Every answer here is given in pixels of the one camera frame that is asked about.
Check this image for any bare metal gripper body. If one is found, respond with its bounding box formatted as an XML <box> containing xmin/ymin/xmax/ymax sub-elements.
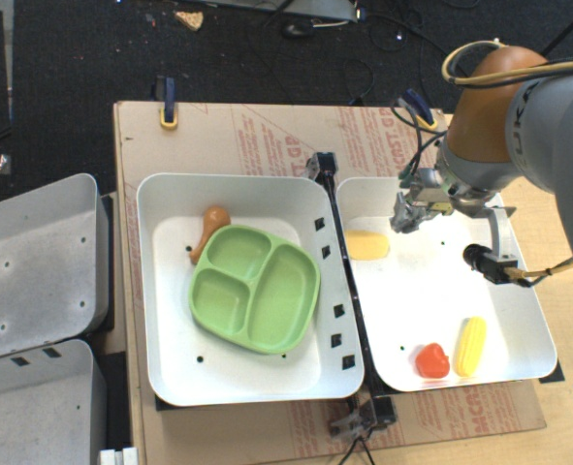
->
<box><xmin>406</xmin><ymin>167</ymin><xmax>456</xmax><ymax>218</ymax></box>

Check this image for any thin black rod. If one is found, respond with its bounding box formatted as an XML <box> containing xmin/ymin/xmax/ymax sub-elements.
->
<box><xmin>320</xmin><ymin>174</ymin><xmax>382</xmax><ymax>399</ymax></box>

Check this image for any white plastic tray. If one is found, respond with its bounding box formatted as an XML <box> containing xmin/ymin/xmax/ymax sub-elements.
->
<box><xmin>335</xmin><ymin>176</ymin><xmax>558</xmax><ymax>393</ymax></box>
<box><xmin>0</xmin><ymin>172</ymin><xmax>111</xmax><ymax>363</ymax></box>
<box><xmin>136</xmin><ymin>171</ymin><xmax>366</xmax><ymax>408</ymax></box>
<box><xmin>0</xmin><ymin>338</ymin><xmax>109</xmax><ymax>465</ymax></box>

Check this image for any yellow corn cob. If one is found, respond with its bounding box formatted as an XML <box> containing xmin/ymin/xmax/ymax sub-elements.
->
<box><xmin>453</xmin><ymin>315</ymin><xmax>489</xmax><ymax>378</ymax></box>

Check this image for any red bell pepper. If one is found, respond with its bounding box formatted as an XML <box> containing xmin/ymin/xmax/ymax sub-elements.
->
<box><xmin>414</xmin><ymin>342</ymin><xmax>452</xmax><ymax>380</ymax></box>

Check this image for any brown cardboard board red print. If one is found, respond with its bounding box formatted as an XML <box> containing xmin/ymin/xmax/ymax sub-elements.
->
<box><xmin>113</xmin><ymin>100</ymin><xmax>548</xmax><ymax>465</ymax></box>

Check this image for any green divided plate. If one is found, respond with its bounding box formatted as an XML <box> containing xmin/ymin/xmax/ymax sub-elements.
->
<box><xmin>188</xmin><ymin>224</ymin><xmax>322</xmax><ymax>356</ymax></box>

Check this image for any brown chicken drumstick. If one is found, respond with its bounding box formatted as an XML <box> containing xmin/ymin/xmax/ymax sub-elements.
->
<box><xmin>189</xmin><ymin>204</ymin><xmax>233</xmax><ymax>266</ymax></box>

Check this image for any tan bread slice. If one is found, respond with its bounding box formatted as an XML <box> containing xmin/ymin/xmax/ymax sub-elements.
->
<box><xmin>174</xmin><ymin>10</ymin><xmax>205</xmax><ymax>33</ymax></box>

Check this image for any black cylinder on white bracket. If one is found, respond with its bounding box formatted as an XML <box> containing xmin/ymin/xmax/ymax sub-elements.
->
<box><xmin>462</xmin><ymin>205</ymin><xmax>521</xmax><ymax>286</ymax></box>

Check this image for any black block with thin wires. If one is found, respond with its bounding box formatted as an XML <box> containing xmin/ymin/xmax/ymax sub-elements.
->
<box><xmin>306</xmin><ymin>151</ymin><xmax>339</xmax><ymax>184</ymax></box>
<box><xmin>328</xmin><ymin>394</ymin><xmax>398</xmax><ymax>443</ymax></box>

